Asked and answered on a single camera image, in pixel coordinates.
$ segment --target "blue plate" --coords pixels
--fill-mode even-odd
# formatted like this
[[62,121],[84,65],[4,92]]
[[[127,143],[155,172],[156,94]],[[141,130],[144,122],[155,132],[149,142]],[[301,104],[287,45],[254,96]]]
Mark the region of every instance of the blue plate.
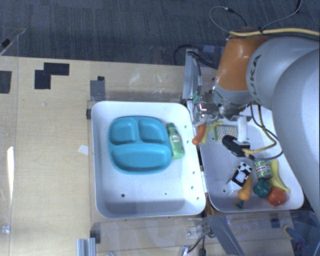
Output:
[[147,116],[126,116],[114,120],[108,131],[112,165],[121,172],[145,174],[165,170],[172,151],[164,124]]

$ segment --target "red tomato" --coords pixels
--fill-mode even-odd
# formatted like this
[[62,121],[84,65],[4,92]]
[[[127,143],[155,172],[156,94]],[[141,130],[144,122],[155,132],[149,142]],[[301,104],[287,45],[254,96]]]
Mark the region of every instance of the red tomato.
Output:
[[278,206],[286,201],[286,192],[278,187],[272,187],[266,198],[271,205]]

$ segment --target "carrot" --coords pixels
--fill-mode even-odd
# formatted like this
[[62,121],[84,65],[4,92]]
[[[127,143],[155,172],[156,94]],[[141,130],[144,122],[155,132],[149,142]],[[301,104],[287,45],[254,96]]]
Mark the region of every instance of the carrot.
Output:
[[238,192],[238,198],[240,201],[236,204],[239,208],[243,208],[244,202],[248,201],[251,195],[251,183],[252,183],[252,176],[251,173],[249,174],[246,182],[244,183],[243,187]]
[[198,126],[198,133],[193,138],[192,144],[198,145],[201,142],[201,140],[203,139],[203,137],[205,136],[205,133],[206,133],[206,123],[200,124]]

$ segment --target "green can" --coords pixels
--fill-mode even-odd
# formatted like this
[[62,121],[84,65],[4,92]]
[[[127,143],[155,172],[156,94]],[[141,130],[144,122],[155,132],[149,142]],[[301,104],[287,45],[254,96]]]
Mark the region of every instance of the green can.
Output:
[[267,161],[255,161],[254,166],[258,180],[262,178],[265,180],[270,180],[272,178],[270,165]]

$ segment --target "table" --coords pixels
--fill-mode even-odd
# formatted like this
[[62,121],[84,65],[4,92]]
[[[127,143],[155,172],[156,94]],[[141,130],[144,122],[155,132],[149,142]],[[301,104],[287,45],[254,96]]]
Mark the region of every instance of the table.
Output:
[[[184,67],[2,58],[5,58],[5,64],[1,61],[0,69],[9,68],[12,81],[18,80],[18,87],[12,88],[10,94],[1,95],[1,99],[7,98],[0,103],[8,106],[11,100],[8,97],[17,97],[16,105],[7,108],[13,116],[16,114],[9,255],[76,255],[77,239],[89,238],[92,228],[91,168],[86,152],[79,151],[81,146],[89,145],[90,139],[86,116],[88,101],[91,100],[90,81],[96,81],[98,76],[104,77],[107,100],[143,100],[151,97],[149,99],[152,101],[176,101],[183,88]],[[51,89],[35,89],[35,70],[43,70],[44,63],[69,64],[69,75],[52,75]],[[210,82],[212,72],[203,72],[205,83]],[[184,228],[179,221],[173,221],[176,228]],[[106,223],[110,229],[114,227],[111,233],[119,236],[119,223]],[[136,230],[144,234],[146,229],[139,227],[139,223],[142,222],[135,222]],[[170,234],[162,229],[157,230],[160,232],[158,237],[165,238]],[[280,235],[281,230],[267,230],[271,231],[267,234],[268,238],[255,240],[248,238],[248,230],[239,233],[242,249],[249,255],[265,250],[273,255],[293,255],[291,243]],[[254,230],[250,236],[255,237],[257,233],[261,232]],[[122,251],[115,250],[115,254],[176,256],[180,246],[185,245],[185,235],[181,237],[182,241],[177,239],[169,247],[158,247],[151,238],[141,242],[143,248],[130,250],[127,247]],[[6,255],[8,239],[6,243],[1,247],[4,249],[2,255]],[[208,255],[225,255],[216,238],[207,243]],[[105,256],[107,252],[97,255]]]

